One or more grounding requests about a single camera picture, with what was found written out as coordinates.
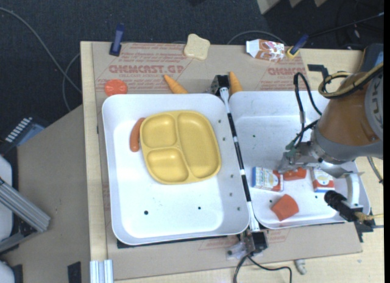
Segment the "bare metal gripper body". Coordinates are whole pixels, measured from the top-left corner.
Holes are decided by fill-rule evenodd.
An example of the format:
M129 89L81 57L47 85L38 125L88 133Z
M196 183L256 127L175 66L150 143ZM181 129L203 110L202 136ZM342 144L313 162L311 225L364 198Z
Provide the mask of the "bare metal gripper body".
M298 168L318 168L333 177L341 177L347 174L347 161L328 155L313 141L300 142L298 145L291 142L286 146L277 170L285 173Z

